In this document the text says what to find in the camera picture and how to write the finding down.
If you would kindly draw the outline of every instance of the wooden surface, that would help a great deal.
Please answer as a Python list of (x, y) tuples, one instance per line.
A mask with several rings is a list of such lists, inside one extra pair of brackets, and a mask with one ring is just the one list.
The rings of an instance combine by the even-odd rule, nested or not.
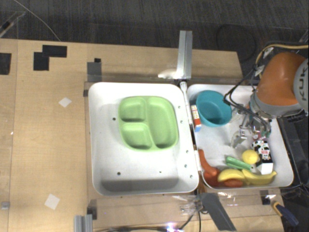
[[(48, 72), (33, 71), (33, 52), (41, 52), (43, 44), (66, 45), (68, 56), (50, 58)], [(16, 61), (13, 58), (12, 66), (18, 63), (17, 74), (12, 68), (10, 75), (0, 76), (1, 119), (6, 117), (14, 125), (11, 207), (9, 218), (7, 212), (0, 213), (0, 222), (8, 219), (8, 228), (1, 223), (0, 231), (71, 232), (74, 216), (85, 215), (88, 204), (83, 97), (87, 62), (101, 58), (103, 73), (156, 76), (162, 70), (176, 68), (177, 50), (0, 39), (0, 52), (13, 53), (17, 57)], [(192, 68), (193, 76), (238, 79), (242, 76), (237, 54), (233, 52), (194, 50)], [(13, 93), (4, 95), (8, 90), (15, 92), (14, 80), (16, 97)], [(65, 97), (72, 100), (66, 108), (58, 103)], [(14, 117), (11, 109), (6, 114), (3, 109), (5, 103), (15, 105)], [(0, 138), (10, 131), (0, 130)], [(9, 187), (2, 177), (5, 171), (7, 174), (4, 176), (9, 175), (10, 164), (5, 170), (4, 162), (9, 163), (9, 156), (2, 155), (5, 154), (2, 147), (0, 150), (2, 191)], [(60, 199), (55, 210), (44, 205), (49, 194)], [(0, 202), (7, 201), (8, 193), (7, 196), (1, 194), (0, 198)], [(102, 200), (110, 214), (114, 212), (111, 218), (117, 220), (115, 216), (122, 212), (122, 207), (116, 207), (115, 200), (111, 198)], [(160, 208), (167, 214), (173, 213), (169, 208), (174, 205)], [(140, 207), (125, 206), (129, 211), (125, 214), (127, 221), (138, 220)], [(151, 205), (145, 205), (144, 209), (148, 212), (144, 215), (146, 220), (156, 216)], [(227, 207), (227, 212), (239, 231), (282, 231), (281, 220), (270, 206), (243, 204), (237, 209)], [(261, 212), (268, 216), (260, 217)], [(186, 226), (186, 232), (197, 231), (196, 219), (194, 217), (193, 222)], [(217, 231), (209, 215), (203, 219), (202, 231)]]

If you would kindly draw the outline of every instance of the wooden table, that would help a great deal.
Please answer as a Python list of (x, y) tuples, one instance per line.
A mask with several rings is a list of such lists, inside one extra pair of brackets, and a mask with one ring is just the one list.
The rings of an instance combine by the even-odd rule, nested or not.
[[(44, 44), (67, 46), (67, 57), (50, 58), (49, 71), (34, 71), (33, 54), (41, 52)], [(0, 39), (0, 52), (12, 54), (10, 74), (0, 75), (4, 125), (0, 127), (0, 202), (11, 205), (9, 210), (0, 210), (0, 232), (72, 232), (74, 216), (85, 215), (88, 205), (83, 97), (87, 62), (100, 58), (106, 75), (155, 77), (176, 67), (178, 50)], [(235, 52), (194, 50), (192, 71), (195, 77), (231, 82), (242, 77)], [(72, 102), (63, 107), (59, 104), (63, 98)], [(271, 193), (282, 203), (278, 189)], [(49, 194), (60, 199), (55, 209), (44, 205)], [(269, 205), (250, 202), (258, 194), (236, 192), (238, 206), (225, 206), (238, 231), (283, 231), (281, 219)], [(134, 224), (138, 216), (144, 224), (160, 219), (151, 197), (148, 201), (153, 205), (142, 204), (146, 215), (139, 214), (140, 207), (134, 205), (117, 206), (119, 198), (102, 200), (108, 214), (106, 225), (124, 211), (128, 213), (122, 220), (128, 224)], [(160, 205), (161, 212), (186, 221), (179, 210), (171, 210), (175, 204)], [(192, 220), (186, 232), (198, 230), (197, 217)], [(217, 231), (209, 215), (202, 220), (202, 231)]]

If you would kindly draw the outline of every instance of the blue tool handle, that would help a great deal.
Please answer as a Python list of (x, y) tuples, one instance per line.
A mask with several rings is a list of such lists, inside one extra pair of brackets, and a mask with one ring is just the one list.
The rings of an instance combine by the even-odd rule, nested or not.
[(282, 214), (282, 216), (288, 220), (288, 222), (293, 226), (296, 227), (299, 222), (296, 219), (296, 217), (285, 207), (283, 207), (280, 204), (276, 205), (276, 208), (278, 209), (278, 211)]

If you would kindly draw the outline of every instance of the green cucumber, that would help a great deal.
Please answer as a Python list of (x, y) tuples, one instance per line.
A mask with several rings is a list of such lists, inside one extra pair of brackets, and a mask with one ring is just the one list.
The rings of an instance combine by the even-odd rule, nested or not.
[(247, 164), (243, 161), (240, 161), (234, 157), (230, 157), (227, 156), (225, 159), (225, 163), (227, 164), (227, 166), (233, 167), (233, 168), (237, 168), (237, 169), (247, 169), (247, 170), (251, 170), (251, 165)]

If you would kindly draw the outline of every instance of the cow print carton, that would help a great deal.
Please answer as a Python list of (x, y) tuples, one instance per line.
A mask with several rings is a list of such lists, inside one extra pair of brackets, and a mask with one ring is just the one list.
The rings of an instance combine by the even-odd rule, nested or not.
[(258, 171), (260, 171), (261, 174), (272, 173), (274, 163), (270, 155), (267, 141), (257, 140), (251, 144), (251, 147), (259, 154), (260, 160), (255, 164)]

